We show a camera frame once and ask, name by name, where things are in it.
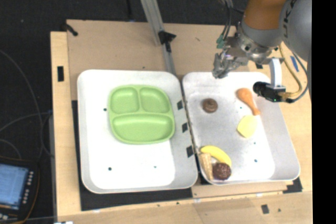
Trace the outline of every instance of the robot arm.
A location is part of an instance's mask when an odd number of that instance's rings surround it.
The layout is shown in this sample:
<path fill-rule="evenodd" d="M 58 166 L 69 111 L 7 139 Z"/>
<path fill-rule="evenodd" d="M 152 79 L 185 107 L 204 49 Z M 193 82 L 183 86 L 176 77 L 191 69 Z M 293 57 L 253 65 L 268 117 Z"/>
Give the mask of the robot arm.
<path fill-rule="evenodd" d="M 223 51 L 216 54 L 213 75 L 223 78 L 239 66 L 247 65 L 251 60 L 259 65 L 270 65 L 271 85 L 256 85 L 255 92 L 270 101 L 285 101 L 285 87 L 281 86 L 279 64 L 283 58 L 269 58 L 273 49 L 282 42 L 308 61 L 311 51 L 311 10 L 312 0 L 249 0 L 241 23 L 234 37 L 217 41 Z"/>

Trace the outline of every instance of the black clamp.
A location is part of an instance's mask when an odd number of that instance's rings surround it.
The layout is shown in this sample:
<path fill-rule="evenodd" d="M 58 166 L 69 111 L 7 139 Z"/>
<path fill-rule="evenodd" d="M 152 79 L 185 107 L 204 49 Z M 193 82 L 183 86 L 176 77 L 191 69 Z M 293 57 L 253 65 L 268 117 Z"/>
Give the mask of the black clamp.
<path fill-rule="evenodd" d="M 161 44 L 165 44 L 166 46 L 166 51 L 167 52 L 172 52 L 172 48 L 170 46 L 170 42 L 176 37 L 174 34 L 167 33 L 165 31 L 160 31 L 159 32 L 159 38 Z"/>

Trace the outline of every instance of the wooden table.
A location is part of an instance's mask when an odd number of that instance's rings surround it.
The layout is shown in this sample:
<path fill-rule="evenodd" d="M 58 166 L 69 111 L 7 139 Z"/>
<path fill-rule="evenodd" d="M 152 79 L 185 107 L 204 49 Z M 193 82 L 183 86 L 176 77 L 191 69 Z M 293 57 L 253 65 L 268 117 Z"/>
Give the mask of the wooden table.
<path fill-rule="evenodd" d="M 284 194 L 293 182 L 252 183 L 235 186 L 192 187 L 190 199 L 126 205 L 81 211 L 71 101 L 76 100 L 78 75 L 87 69 L 165 70 L 162 49 L 154 45 L 147 23 L 68 20 L 76 32 L 51 32 L 52 99 L 55 130 L 56 198 L 58 221 L 75 223 L 310 223 L 312 222 L 312 129 L 309 93 L 280 107 L 296 150 L 303 190 Z M 165 24 L 177 35 L 172 56 L 177 76 L 213 68 L 215 41 L 223 26 Z M 288 91 L 297 85 L 282 65 Z M 268 67 L 254 63 L 239 71 Z M 306 85 L 305 74 L 298 72 Z"/>

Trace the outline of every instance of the yellow object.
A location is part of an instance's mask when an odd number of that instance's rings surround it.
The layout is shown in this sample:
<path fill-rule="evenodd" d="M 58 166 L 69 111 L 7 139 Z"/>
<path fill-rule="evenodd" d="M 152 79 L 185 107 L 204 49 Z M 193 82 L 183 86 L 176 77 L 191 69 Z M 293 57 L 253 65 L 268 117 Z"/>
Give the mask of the yellow object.
<path fill-rule="evenodd" d="M 211 154 L 210 153 L 202 153 L 199 154 L 199 162 L 206 174 L 206 177 L 209 180 L 213 180 L 214 179 L 214 175 L 212 172 L 212 162 L 211 162 Z"/>
<path fill-rule="evenodd" d="M 246 138 L 251 137 L 257 129 L 258 121 L 253 115 L 244 116 L 238 124 L 237 131 Z"/>
<path fill-rule="evenodd" d="M 202 153 L 210 153 L 211 157 L 214 157 L 220 163 L 226 163 L 231 167 L 232 162 L 230 157 L 219 147 L 213 145 L 207 145 L 201 147 Z"/>

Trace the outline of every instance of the banana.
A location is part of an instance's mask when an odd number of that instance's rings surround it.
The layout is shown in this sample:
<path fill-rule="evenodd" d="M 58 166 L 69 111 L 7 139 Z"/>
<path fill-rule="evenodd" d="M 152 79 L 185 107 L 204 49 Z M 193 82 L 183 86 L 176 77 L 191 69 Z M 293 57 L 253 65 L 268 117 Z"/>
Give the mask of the banana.
<path fill-rule="evenodd" d="M 231 167 L 232 162 L 230 157 L 221 148 L 214 145 L 207 145 L 201 147 L 200 150 L 202 153 L 210 153 L 211 157 L 214 157 L 220 163 L 226 163 Z"/>

